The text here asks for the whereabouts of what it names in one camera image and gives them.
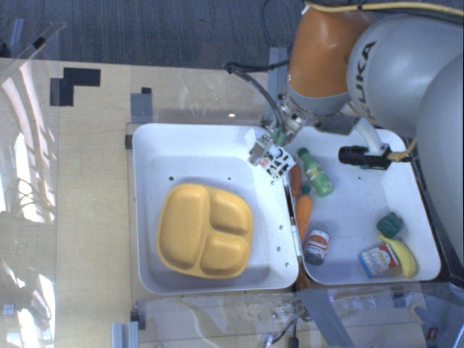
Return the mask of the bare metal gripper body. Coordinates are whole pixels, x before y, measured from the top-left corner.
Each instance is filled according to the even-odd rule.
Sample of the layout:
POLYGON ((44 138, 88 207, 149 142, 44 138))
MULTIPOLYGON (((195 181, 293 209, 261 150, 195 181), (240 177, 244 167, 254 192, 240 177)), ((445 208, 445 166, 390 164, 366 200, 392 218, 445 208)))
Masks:
POLYGON ((318 116, 310 109, 313 98, 299 94, 282 93, 278 95, 278 115, 268 128, 273 143, 285 146, 305 126, 312 126, 318 116))

